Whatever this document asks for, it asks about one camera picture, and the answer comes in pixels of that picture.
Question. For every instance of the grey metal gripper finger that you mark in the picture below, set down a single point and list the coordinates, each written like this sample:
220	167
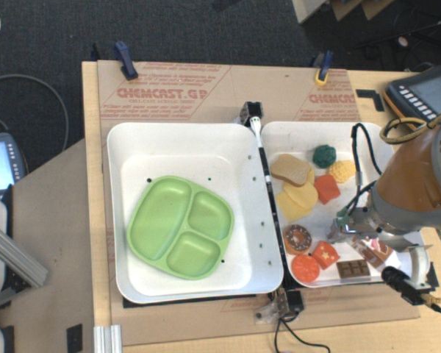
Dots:
335	233

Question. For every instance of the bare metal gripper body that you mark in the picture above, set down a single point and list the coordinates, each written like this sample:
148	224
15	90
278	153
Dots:
362	223

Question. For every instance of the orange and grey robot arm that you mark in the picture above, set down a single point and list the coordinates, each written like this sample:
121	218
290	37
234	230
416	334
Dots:
408	175

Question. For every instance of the red cube with yellow star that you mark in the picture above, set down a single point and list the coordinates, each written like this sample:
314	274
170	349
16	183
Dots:
325	255

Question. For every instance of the white pink and brown packet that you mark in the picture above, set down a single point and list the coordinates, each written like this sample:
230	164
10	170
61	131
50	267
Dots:
375	252

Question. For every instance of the brown sprinkled doughnut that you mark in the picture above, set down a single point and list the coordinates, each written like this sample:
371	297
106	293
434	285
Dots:
297	239

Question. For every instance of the brown chocolate bar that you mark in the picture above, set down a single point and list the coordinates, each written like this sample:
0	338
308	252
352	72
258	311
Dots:
353	269

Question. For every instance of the orange slice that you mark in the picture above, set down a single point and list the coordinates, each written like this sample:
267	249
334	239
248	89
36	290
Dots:
305	268

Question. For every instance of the yellow cheese slice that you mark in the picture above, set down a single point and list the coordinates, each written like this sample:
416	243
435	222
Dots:
303	195
288	208

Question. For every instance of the yellow corn piece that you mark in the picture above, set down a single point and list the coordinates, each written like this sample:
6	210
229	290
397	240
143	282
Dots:
341	171

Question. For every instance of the green broccoli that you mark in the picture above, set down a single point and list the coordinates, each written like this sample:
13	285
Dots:
324	156

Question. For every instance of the brown bread slice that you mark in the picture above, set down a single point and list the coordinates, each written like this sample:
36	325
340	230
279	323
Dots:
290	169

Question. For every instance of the thin black and white rod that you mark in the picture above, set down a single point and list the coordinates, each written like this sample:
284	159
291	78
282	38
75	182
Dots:
267	177

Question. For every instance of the white plastic tray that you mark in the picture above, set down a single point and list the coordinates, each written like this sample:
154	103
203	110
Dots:
191	149
297	138

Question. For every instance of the green divided plate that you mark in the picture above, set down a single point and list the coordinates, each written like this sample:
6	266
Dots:
158	219

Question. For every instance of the brown cardboard board red print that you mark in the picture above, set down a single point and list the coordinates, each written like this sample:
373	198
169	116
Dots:
191	90

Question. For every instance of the black cylinder on white bracket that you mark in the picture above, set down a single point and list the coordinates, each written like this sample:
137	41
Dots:
419	267

